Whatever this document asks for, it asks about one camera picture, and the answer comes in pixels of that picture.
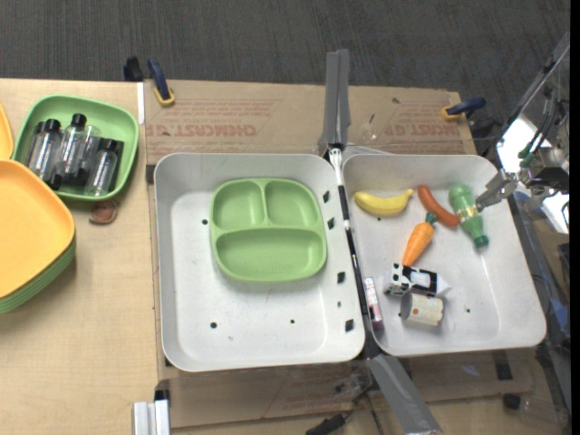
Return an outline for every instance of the yellow clamp pad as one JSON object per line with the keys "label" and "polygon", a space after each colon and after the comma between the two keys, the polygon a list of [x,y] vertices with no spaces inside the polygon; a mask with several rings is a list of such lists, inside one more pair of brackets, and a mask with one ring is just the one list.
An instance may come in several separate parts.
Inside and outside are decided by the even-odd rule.
{"label": "yellow clamp pad", "polygon": [[441,108],[441,117],[445,120],[445,121],[456,121],[461,117],[461,114],[447,114],[447,109],[449,108],[449,106],[445,106],[443,108]]}
{"label": "yellow clamp pad", "polygon": [[170,106],[173,103],[175,103],[175,95],[173,94],[173,91],[171,89],[169,89],[169,98],[167,100],[163,100],[163,97],[161,97],[160,91],[157,87],[155,87],[153,91],[155,92],[157,100],[159,101],[159,103],[161,103],[161,106]]}

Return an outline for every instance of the bottle label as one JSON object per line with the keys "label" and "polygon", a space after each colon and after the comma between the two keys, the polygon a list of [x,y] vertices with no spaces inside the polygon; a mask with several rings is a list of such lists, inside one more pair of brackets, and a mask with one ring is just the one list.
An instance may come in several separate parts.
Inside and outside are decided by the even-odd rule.
{"label": "bottle label", "polygon": [[477,207],[469,206],[465,208],[460,208],[455,213],[455,216],[458,217],[460,224],[463,224],[467,219],[473,218],[479,214]]}

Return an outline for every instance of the yellow banana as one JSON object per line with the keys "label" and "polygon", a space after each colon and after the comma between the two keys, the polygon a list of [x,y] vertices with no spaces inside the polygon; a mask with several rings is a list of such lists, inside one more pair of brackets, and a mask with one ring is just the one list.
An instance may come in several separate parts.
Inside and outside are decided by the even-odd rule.
{"label": "yellow banana", "polygon": [[366,192],[355,192],[354,201],[359,207],[375,216],[390,216],[403,211],[412,194],[411,188],[394,197],[377,197]]}

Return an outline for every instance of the gray carpet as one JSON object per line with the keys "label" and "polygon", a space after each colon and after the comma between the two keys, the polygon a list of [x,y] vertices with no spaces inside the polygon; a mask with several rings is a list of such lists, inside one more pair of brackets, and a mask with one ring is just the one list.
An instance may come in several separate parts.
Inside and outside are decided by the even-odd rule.
{"label": "gray carpet", "polygon": [[324,83],[483,96],[507,118],[570,30],[571,0],[0,0],[0,77],[122,81],[134,54],[169,79]]}

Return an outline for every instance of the table surface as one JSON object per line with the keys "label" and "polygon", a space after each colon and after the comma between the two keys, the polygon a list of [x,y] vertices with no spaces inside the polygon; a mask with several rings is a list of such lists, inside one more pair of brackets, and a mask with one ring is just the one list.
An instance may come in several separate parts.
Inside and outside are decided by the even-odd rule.
{"label": "table surface", "polygon": [[[129,82],[0,80],[0,102],[14,136],[41,97],[90,97],[138,112],[138,85]],[[89,221],[90,206],[67,202],[77,231],[74,261],[39,295],[0,314],[0,432],[11,434],[131,433],[131,406],[151,401],[158,383],[150,208],[144,128],[119,214],[110,225]],[[530,358],[537,392],[547,392]],[[430,403],[447,434],[520,433],[501,399]],[[403,433],[392,412],[377,411],[385,433]],[[322,420],[307,416],[175,430],[176,433],[304,433]],[[370,411],[356,411],[344,434],[378,433]],[[560,433],[526,424],[526,433]]]}

